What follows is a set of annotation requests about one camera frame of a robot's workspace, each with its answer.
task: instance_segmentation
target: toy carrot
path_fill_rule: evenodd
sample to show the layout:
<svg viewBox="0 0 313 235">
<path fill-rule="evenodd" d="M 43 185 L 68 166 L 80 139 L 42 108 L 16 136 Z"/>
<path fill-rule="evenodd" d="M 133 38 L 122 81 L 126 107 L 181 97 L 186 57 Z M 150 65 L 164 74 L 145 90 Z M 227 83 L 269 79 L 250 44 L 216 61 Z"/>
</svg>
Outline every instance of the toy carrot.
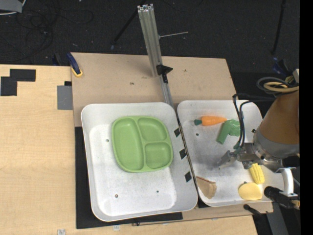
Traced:
<svg viewBox="0 0 313 235">
<path fill-rule="evenodd" d="M 224 117 L 204 116 L 204 117 L 201 117 L 201 120 L 196 119 L 194 123 L 195 125 L 202 124 L 203 126 L 209 126 L 209 125 L 214 125 L 218 123 L 223 123 L 225 121 L 227 121 L 227 119 Z"/>
</svg>

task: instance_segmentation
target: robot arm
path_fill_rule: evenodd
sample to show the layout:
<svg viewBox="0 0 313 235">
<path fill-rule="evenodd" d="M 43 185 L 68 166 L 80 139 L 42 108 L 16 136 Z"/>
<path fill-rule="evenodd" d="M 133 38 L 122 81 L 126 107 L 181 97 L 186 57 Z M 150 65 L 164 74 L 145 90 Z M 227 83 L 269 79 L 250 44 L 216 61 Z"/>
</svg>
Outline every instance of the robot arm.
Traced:
<svg viewBox="0 0 313 235">
<path fill-rule="evenodd" d="M 280 204 L 284 202 L 281 205 L 286 208 L 294 207 L 291 201 L 297 200 L 293 193 L 291 168 L 283 166 L 283 159 L 300 156 L 299 101 L 299 90 L 280 94 L 254 131 L 253 141 L 244 143 L 233 152 L 227 151 L 218 162 L 218 166 L 223 168 L 237 160 L 245 169 L 258 163 L 274 173 L 282 173 L 284 190 L 267 187 L 265 195 L 273 201 L 280 201 Z"/>
</svg>

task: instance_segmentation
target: wooden table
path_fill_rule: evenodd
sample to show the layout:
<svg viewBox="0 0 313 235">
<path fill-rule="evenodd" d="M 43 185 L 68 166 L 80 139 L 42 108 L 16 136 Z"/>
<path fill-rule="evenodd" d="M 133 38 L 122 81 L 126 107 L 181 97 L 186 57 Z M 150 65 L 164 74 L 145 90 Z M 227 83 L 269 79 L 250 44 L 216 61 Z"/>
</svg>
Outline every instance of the wooden table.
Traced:
<svg viewBox="0 0 313 235">
<path fill-rule="evenodd" d="M 17 96 L 0 96 L 1 234 L 56 235 L 58 229 L 65 229 L 67 235 L 257 234 L 251 213 L 242 206 L 196 208 L 184 212 L 183 221 L 139 227 L 121 225 L 118 233 L 112 226 L 76 229 L 74 127 L 81 124 L 81 108 L 90 102 L 162 99 L 157 91 L 159 84 L 147 82 L 154 78 L 143 68 L 149 69 L 146 56 L 73 55 L 84 72 L 81 78 L 73 77 L 70 67 L 0 65 L 0 76 L 9 76 L 10 69 L 36 70 L 35 82 L 18 82 Z M 163 63 L 175 69 L 168 76 L 175 104 L 193 98 L 193 94 L 195 99 L 226 99 L 235 93 L 224 59 L 164 57 Z M 122 77 L 117 67 L 124 67 Z M 141 68 L 128 74 L 126 67 Z M 92 73 L 92 69 L 102 70 Z M 195 78 L 198 71 L 194 69 L 209 69 L 207 77 L 199 73 Z M 71 80 L 74 110 L 58 110 L 57 86 Z M 226 93 L 218 88 L 221 84 Z M 271 203 L 251 206 L 263 213 L 273 211 Z"/>
</svg>

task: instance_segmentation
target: black cable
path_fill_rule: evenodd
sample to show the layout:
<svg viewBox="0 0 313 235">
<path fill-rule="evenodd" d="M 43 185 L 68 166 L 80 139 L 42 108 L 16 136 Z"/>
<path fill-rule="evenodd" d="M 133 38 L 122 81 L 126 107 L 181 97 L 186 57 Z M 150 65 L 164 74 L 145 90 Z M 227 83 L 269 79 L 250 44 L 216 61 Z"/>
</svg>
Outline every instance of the black cable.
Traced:
<svg viewBox="0 0 313 235">
<path fill-rule="evenodd" d="M 58 0 L 38 0 L 38 1 L 44 5 L 43 9 L 40 8 L 39 11 L 24 9 L 23 13 L 16 14 L 17 23 L 21 27 L 28 29 L 28 32 L 26 33 L 24 40 L 25 40 L 25 45 L 29 49 L 32 49 L 32 51 L 30 53 L 26 54 L 24 51 L 19 50 L 12 43 L 9 43 L 2 36 L 2 38 L 4 38 L 9 45 L 11 45 L 18 52 L 22 53 L 24 56 L 17 58 L 17 59 L 12 59 L 12 60 L 1 60 L 1 62 L 10 63 L 10 62 L 20 61 L 20 60 L 23 60 L 25 58 L 30 58 L 30 57 L 33 57 L 34 55 L 38 54 L 39 52 L 47 49 L 48 47 L 50 47 L 53 43 L 53 40 L 54 40 L 53 27 L 59 18 L 68 20 L 68 21 L 75 23 L 75 24 L 87 24 L 93 20 L 93 12 L 92 11 L 89 11 L 86 9 L 65 10 L 65 9 L 62 9 L 60 7 Z M 83 20 L 83 21 L 73 20 L 67 16 L 62 15 L 61 11 L 64 11 L 64 12 L 83 12 L 83 13 L 85 13 L 84 18 L 86 18 L 86 20 Z M 36 47 L 32 47 L 30 45 L 30 42 L 31 42 L 30 39 L 34 34 L 38 34 L 41 36 L 41 41 L 39 41 L 39 44 Z"/>
<path fill-rule="evenodd" d="M 243 96 L 246 99 L 248 99 L 248 101 L 241 103 L 239 109 L 237 106 L 237 101 L 236 101 L 236 97 L 238 96 Z M 275 98 L 274 97 L 264 97 L 264 96 L 254 96 L 254 95 L 249 95 L 249 94 L 244 94 L 244 93 L 238 93 L 238 94 L 234 94 L 233 95 L 233 103 L 237 112 L 237 116 L 238 116 L 238 120 L 239 120 L 239 125 L 240 125 L 240 136 L 239 139 L 237 141 L 237 144 L 240 144 L 240 148 L 242 148 L 245 144 L 245 136 L 246 136 L 246 131 L 245 131 L 245 123 L 244 123 L 244 117 L 243 117 L 243 111 L 242 111 L 242 107 L 243 105 L 247 104 L 247 103 L 254 103 L 254 102 L 271 102 L 274 101 Z"/>
<path fill-rule="evenodd" d="M 281 30 L 282 22 L 283 22 L 284 10 L 287 7 L 286 6 L 286 1 L 287 0 L 283 0 L 282 4 L 281 4 L 281 9 L 280 9 L 279 21 L 278 21 L 278 26 L 277 26 L 277 31 L 276 31 L 275 42 L 274 42 L 273 50 L 271 51 L 272 55 L 276 54 L 276 49 L 277 49 L 277 45 L 278 45 L 280 30 Z"/>
<path fill-rule="evenodd" d="M 203 3 L 204 0 L 201 0 L 195 7 L 190 8 L 190 9 L 188 9 L 188 10 L 180 10 L 180 9 L 177 9 L 175 6 L 172 6 L 169 2 L 167 2 L 167 1 L 165 1 L 165 0 L 160 0 L 160 1 L 162 1 L 162 2 L 165 3 L 165 4 L 167 4 L 168 6 L 170 6 L 171 8 L 173 8 L 173 9 L 176 10 L 176 11 L 179 11 L 179 12 L 189 12 L 189 11 L 193 11 L 195 8 L 199 7 L 199 6 Z"/>
<path fill-rule="evenodd" d="M 287 93 L 287 92 L 277 92 L 277 91 L 269 90 L 269 89 L 267 89 L 267 88 L 264 87 L 264 84 L 265 84 L 266 82 L 278 82 L 278 83 L 280 83 L 280 84 L 274 85 L 273 88 L 279 88 L 279 87 L 281 87 L 281 86 L 283 86 L 283 85 L 285 85 L 285 86 L 287 87 L 287 88 L 285 88 L 285 89 L 288 89 L 288 88 L 295 88 L 295 87 L 299 86 L 297 83 L 290 84 L 290 83 L 288 83 L 288 82 L 286 82 L 286 81 L 284 81 L 284 80 L 282 80 L 282 79 L 280 79 L 280 78 L 276 78 L 276 77 L 269 77 L 269 76 L 268 76 L 268 77 L 260 78 L 260 79 L 257 81 L 256 86 L 257 86 L 260 90 L 264 91 L 265 93 L 271 94 L 271 95 L 273 95 L 273 96 L 275 96 L 275 97 L 277 97 L 277 96 L 280 95 L 280 94 L 285 94 L 285 93 Z"/>
</svg>

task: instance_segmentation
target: cable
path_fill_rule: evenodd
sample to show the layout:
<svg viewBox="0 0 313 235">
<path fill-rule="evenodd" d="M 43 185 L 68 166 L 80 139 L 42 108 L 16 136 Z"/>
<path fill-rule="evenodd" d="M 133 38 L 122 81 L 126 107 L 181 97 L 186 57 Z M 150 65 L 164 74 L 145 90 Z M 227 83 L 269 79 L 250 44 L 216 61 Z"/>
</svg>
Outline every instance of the cable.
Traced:
<svg viewBox="0 0 313 235">
<path fill-rule="evenodd" d="M 54 39 L 53 27 L 56 24 L 59 18 L 66 19 L 75 24 L 87 24 L 93 20 L 93 12 L 83 9 L 83 10 L 65 10 L 62 9 L 59 5 L 58 0 L 39 0 L 41 4 L 44 5 L 44 8 L 40 8 L 39 11 L 34 10 L 24 10 L 24 12 L 28 13 L 19 13 L 16 14 L 17 23 L 23 27 L 28 29 L 28 32 L 25 35 L 25 45 L 31 49 L 31 52 L 26 54 L 25 52 L 19 50 L 15 45 L 8 42 L 3 36 L 1 36 L 5 41 L 16 49 L 18 52 L 23 54 L 23 57 L 11 59 L 11 60 L 0 60 L 1 62 L 16 62 L 23 60 L 25 58 L 30 58 L 40 51 L 47 49 L 51 46 Z M 64 12 L 83 12 L 83 20 L 73 20 L 69 17 L 66 17 L 61 14 L 61 11 Z M 32 36 L 34 35 L 41 36 L 40 40 L 31 41 Z"/>
<path fill-rule="evenodd" d="M 191 8 L 191 9 L 188 9 L 188 10 L 179 10 L 179 9 L 177 9 L 175 6 L 172 6 L 169 2 L 167 2 L 167 1 L 165 1 L 165 0 L 160 0 L 160 1 L 162 1 L 162 2 L 165 3 L 165 4 L 167 4 L 168 6 L 170 6 L 171 8 L 173 8 L 173 9 L 176 10 L 176 11 L 179 11 L 179 12 L 189 12 L 189 11 L 192 11 L 192 10 L 194 10 L 195 8 L 199 7 L 199 6 L 203 3 L 204 0 L 201 0 L 195 7 Z"/>
<path fill-rule="evenodd" d="M 248 101 L 241 103 L 239 109 L 238 109 L 237 101 L 236 101 L 236 97 L 237 96 L 244 96 L 245 98 L 248 99 Z M 275 98 L 273 98 L 273 97 L 252 96 L 252 95 L 243 94 L 243 93 L 239 93 L 239 94 L 234 94 L 233 95 L 233 103 L 235 105 L 235 109 L 236 109 L 236 112 L 237 112 L 239 125 L 240 125 L 240 136 L 239 136 L 239 139 L 238 139 L 237 144 L 236 144 L 236 146 L 237 145 L 239 146 L 238 148 L 242 148 L 244 146 L 245 138 L 246 138 L 245 123 L 244 123 L 242 107 L 245 104 L 247 104 L 247 103 L 271 102 L 271 101 L 274 101 L 274 100 L 275 100 Z"/>
<path fill-rule="evenodd" d="M 300 89 L 298 84 L 290 84 L 280 78 L 263 77 L 257 81 L 257 87 L 267 94 L 278 96 L 282 93 L 291 93 Z"/>
<path fill-rule="evenodd" d="M 26 3 L 27 0 L 24 0 L 23 3 L 22 3 L 22 8 L 24 7 L 25 3 Z M 16 14 L 17 12 L 16 11 L 13 11 L 13 12 L 7 12 L 7 13 L 0 13 L 0 16 L 6 16 L 6 15 L 14 15 Z"/>
<path fill-rule="evenodd" d="M 283 93 L 295 92 L 295 91 L 298 91 L 300 88 L 299 86 L 288 88 L 286 85 L 282 85 L 282 84 L 279 84 L 280 86 L 282 86 L 282 88 L 275 88 L 271 86 L 271 85 L 277 85 L 277 84 L 278 84 L 277 82 L 268 82 L 268 83 L 265 83 L 263 86 L 265 89 L 268 89 L 269 91 L 283 92 Z"/>
</svg>

